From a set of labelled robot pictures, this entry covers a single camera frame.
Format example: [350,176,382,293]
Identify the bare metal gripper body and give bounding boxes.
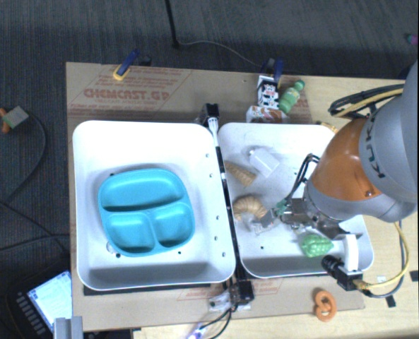
[281,197,350,241]

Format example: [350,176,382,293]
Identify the clear plastic bottle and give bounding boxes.
[249,220,276,236]

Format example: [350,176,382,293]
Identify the tan croissant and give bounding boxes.
[232,195,269,222]

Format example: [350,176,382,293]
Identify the white plastic tray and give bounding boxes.
[71,119,237,292]
[217,121,375,280]

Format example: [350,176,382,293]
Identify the green grapes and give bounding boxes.
[300,234,335,258]

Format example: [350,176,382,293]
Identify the tan ice cream cone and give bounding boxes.
[224,160,258,187]

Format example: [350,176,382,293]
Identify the thin black and white rod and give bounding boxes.
[207,117,248,283]

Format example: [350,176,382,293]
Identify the white and brown packet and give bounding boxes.
[245,105,290,124]

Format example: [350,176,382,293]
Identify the orange pretzel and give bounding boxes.
[312,288,338,323]

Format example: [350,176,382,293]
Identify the green bottle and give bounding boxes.
[278,79,306,114]

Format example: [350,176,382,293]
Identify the white cow print carton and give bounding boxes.
[256,75,281,110]

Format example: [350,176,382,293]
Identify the blue divided plate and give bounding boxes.
[97,168,196,258]

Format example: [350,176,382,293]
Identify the brown cardboard board red print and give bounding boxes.
[65,61,366,332]

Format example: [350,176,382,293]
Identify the black cylinder on white bracket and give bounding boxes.
[321,234,364,292]

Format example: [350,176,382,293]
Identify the black block with thin wires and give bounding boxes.
[201,102,220,125]
[229,280,256,305]

